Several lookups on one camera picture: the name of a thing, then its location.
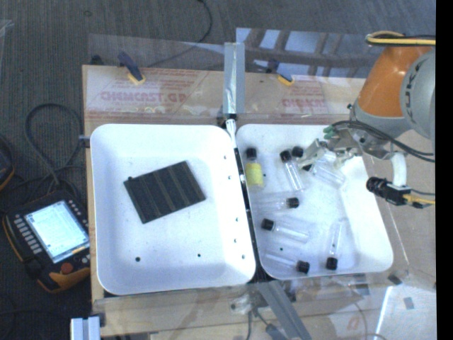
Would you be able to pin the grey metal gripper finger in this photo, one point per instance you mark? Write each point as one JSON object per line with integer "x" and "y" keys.
{"x": 313, "y": 152}
{"x": 348, "y": 156}

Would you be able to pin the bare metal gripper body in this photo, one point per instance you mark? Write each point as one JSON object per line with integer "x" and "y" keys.
{"x": 354, "y": 142}

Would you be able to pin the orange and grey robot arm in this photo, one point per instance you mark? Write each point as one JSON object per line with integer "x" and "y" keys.
{"x": 387, "y": 83}

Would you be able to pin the clear bottle with black cap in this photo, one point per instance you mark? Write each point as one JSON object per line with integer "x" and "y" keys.
{"x": 333, "y": 246}
{"x": 329, "y": 172}
{"x": 292, "y": 202}
{"x": 283, "y": 229}
{"x": 293, "y": 174}
{"x": 301, "y": 266}

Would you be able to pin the yellow bottle with black cap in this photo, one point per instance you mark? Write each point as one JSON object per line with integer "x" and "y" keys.
{"x": 254, "y": 174}

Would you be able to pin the white plastic tray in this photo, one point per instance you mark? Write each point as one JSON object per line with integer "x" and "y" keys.
{"x": 357, "y": 225}
{"x": 170, "y": 246}

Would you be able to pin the black ribbed flat panel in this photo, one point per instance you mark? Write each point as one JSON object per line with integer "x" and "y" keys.
{"x": 164, "y": 191}

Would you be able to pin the brown cardboard board red print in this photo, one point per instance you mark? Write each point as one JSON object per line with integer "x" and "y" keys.
{"x": 159, "y": 94}

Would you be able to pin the black cylinder on white bracket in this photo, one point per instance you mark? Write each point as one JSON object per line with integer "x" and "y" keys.
{"x": 387, "y": 190}

